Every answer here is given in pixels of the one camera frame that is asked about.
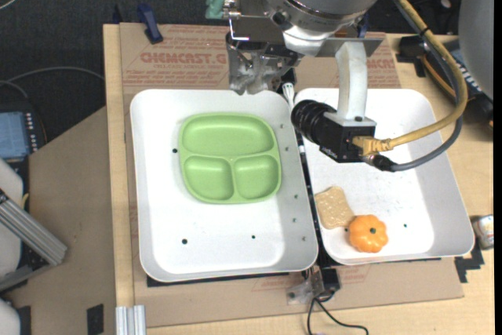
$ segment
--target white plastic tray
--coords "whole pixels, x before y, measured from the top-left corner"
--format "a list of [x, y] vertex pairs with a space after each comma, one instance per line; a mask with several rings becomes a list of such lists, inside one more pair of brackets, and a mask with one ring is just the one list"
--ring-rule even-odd
[[[131, 103], [140, 260], [161, 282], [303, 271], [317, 258], [315, 228], [286, 101], [276, 93], [148, 89]], [[183, 121], [250, 113], [274, 130], [282, 184], [268, 200], [217, 205], [186, 189], [173, 152]]]
[[[295, 99], [317, 100], [336, 108], [337, 89], [306, 89]], [[435, 121], [428, 100], [408, 89], [370, 89], [366, 116], [377, 122], [376, 138], [394, 138]], [[305, 151], [314, 194], [344, 189], [356, 215], [374, 214], [387, 225], [389, 243], [379, 253], [360, 253], [344, 228], [321, 225], [327, 253], [341, 264], [459, 256], [474, 245], [474, 234], [446, 153], [405, 172], [381, 172], [365, 163], [339, 164], [307, 139]], [[437, 148], [439, 133], [385, 153], [408, 162]]]

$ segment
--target black bracket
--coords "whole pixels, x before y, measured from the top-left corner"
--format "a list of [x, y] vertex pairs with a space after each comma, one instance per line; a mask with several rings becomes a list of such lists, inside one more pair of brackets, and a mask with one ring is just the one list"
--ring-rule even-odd
[[140, 3], [137, 9], [140, 22], [147, 26], [145, 34], [152, 45], [160, 43], [164, 40], [162, 34], [158, 30], [157, 21], [153, 9], [147, 3]]
[[467, 283], [467, 270], [481, 269], [485, 264], [481, 248], [479, 247], [478, 240], [471, 251], [471, 258], [455, 257], [455, 266], [457, 267], [458, 277], [460, 282]]

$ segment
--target yellow cable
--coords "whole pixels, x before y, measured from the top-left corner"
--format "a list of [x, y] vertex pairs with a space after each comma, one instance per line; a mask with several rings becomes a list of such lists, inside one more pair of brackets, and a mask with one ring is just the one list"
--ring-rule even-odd
[[427, 27], [425, 22], [420, 18], [417, 11], [409, 4], [407, 0], [397, 0], [399, 5], [404, 9], [406, 14], [413, 20], [417, 28], [423, 32], [423, 36], [426, 37], [427, 41], [435, 48], [436, 51], [441, 55], [441, 57], [445, 60], [445, 62], [452, 69], [455, 80], [458, 83], [459, 87], [459, 100], [455, 109], [451, 114], [446, 116], [445, 118], [439, 120], [436, 123], [433, 123], [429, 126], [425, 126], [421, 129], [412, 131], [411, 133], [404, 134], [400, 137], [396, 137], [394, 139], [386, 139], [386, 140], [378, 140], [373, 137], [354, 137], [353, 144], [360, 147], [362, 149], [362, 156], [376, 154], [382, 151], [390, 151], [394, 147], [398, 145], [406, 144], [414, 140], [418, 140], [419, 138], [428, 136], [444, 127], [447, 127], [449, 124], [455, 122], [465, 110], [467, 105], [467, 85], [464, 80], [464, 76], [462, 75], [462, 71], [459, 69], [457, 62], [453, 59], [452, 55], [449, 53], [448, 49], [432, 34], [431, 30]]
[[29, 193], [25, 193], [23, 198], [21, 199], [21, 207], [24, 208], [24, 205], [26, 204], [26, 201], [28, 200], [28, 197], [30, 196]]
[[439, 86], [441, 86], [441, 88], [443, 88], [449, 95], [455, 97], [455, 91], [453, 90], [453, 88], [449, 86], [448, 83], [446, 83], [446, 81], [432, 67], [432, 65], [429, 63], [429, 60], [427, 60], [427, 57], [422, 56], [420, 60], [422, 61], [422, 64], [427, 69], [432, 78], [438, 82]]

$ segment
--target small pumpkin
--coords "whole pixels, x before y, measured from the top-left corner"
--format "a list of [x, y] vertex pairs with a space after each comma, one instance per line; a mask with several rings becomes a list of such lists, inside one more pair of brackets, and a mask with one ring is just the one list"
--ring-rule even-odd
[[363, 253], [378, 253], [388, 242], [385, 223], [374, 215], [359, 215], [349, 225], [349, 241]]

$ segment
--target blue clamp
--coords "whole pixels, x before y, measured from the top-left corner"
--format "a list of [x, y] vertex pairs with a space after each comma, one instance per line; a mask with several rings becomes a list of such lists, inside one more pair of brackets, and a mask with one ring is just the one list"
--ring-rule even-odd
[[164, 40], [162, 34], [158, 30], [157, 22], [155, 21], [155, 15], [152, 8], [147, 3], [140, 3], [137, 9], [138, 17], [140, 22], [146, 24], [147, 29], [145, 34], [151, 44], [159, 43]]

